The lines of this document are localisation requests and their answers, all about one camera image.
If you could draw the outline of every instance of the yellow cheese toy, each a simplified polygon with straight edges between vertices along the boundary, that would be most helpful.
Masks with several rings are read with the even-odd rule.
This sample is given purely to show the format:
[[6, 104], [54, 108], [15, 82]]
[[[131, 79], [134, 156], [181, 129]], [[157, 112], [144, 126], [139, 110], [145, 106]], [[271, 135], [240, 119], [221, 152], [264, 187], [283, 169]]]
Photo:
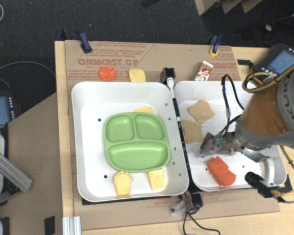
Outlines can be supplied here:
[[129, 69], [128, 74], [131, 82], [146, 82], [146, 75], [142, 69]]
[[163, 169], [146, 172], [151, 189], [158, 190], [166, 187]]
[[135, 109], [133, 110], [133, 112], [146, 112], [146, 113], [154, 114], [152, 107], [143, 107], [143, 108]]

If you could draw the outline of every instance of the toy bread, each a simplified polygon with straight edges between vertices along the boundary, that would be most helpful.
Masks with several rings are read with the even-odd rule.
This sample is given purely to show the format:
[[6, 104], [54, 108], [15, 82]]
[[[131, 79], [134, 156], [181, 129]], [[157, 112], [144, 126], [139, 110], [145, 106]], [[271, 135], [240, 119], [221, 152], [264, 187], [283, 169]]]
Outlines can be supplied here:
[[199, 101], [198, 103], [190, 106], [188, 108], [188, 112], [200, 123], [206, 122], [208, 119], [213, 118], [213, 116], [215, 115], [206, 100]]
[[182, 120], [182, 128], [186, 143], [202, 142], [204, 135], [201, 130], [201, 124], [197, 121]]

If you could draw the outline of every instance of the yellow block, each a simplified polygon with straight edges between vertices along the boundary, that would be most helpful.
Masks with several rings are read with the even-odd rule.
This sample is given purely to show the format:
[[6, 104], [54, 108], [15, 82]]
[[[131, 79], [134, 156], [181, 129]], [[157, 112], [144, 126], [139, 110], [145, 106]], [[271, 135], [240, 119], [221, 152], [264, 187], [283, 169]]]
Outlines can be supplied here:
[[152, 109], [152, 107], [143, 107], [143, 108], [135, 109], [135, 110], [133, 110], [133, 112], [146, 112], [146, 113], [153, 114], [153, 109]]
[[120, 171], [114, 176], [113, 184], [118, 196], [130, 194], [130, 184], [132, 178], [128, 172]]
[[148, 171], [147, 177], [152, 190], [158, 190], [166, 187], [163, 169]]
[[142, 69], [129, 69], [128, 74], [131, 82], [146, 82], [146, 75]]

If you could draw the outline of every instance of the wooden table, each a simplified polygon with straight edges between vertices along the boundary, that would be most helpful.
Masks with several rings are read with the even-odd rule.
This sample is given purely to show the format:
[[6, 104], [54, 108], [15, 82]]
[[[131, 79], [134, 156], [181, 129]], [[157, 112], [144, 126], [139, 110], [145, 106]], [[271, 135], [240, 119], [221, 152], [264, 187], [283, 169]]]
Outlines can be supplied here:
[[[259, 62], [268, 52], [267, 48], [233, 47], [235, 59], [248, 59], [254, 63]], [[68, 117], [68, 92], [66, 86], [66, 59], [64, 42], [55, 42], [55, 60], [57, 75], [57, 102], [59, 117], [59, 143], [61, 161], [61, 185], [62, 185], [62, 209], [64, 217], [73, 217], [74, 200], [72, 187], [72, 169], [70, 155], [70, 129]], [[242, 79], [248, 74], [247, 66], [238, 65]], [[294, 159], [294, 150], [288, 149]], [[294, 187], [294, 171], [291, 166], [286, 164], [287, 173]], [[255, 214], [246, 216], [235, 216], [225, 218], [214, 218], [200, 220], [203, 227], [218, 229], [221, 234], [292, 234], [294, 235], [294, 204], [279, 204], [280, 212]], [[194, 234], [213, 234], [209, 231], [200, 230], [192, 221], [186, 222], [187, 233]], [[140, 225], [131, 227], [120, 227], [110, 229], [100, 229], [83, 231], [84, 235], [114, 235], [114, 234], [183, 234], [182, 222], [169, 222], [161, 224]]]

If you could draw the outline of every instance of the blue clamp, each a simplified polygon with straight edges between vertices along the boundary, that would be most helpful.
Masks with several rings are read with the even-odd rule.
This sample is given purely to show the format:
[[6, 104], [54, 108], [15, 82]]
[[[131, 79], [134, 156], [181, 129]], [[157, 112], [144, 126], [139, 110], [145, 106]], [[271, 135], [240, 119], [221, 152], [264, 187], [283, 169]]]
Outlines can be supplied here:
[[211, 48], [210, 48], [210, 52], [209, 54], [212, 56], [212, 57], [216, 57], [217, 54], [218, 54], [218, 51], [219, 51], [219, 46], [220, 46], [220, 43], [221, 43], [221, 40], [222, 40], [222, 35], [219, 34], [218, 36], [214, 36], [210, 42], [210, 45]]
[[89, 53], [93, 51], [93, 49], [89, 45], [86, 32], [83, 28], [76, 29], [76, 36], [77, 36], [77, 39], [82, 42], [80, 46], [82, 47], [84, 53]]

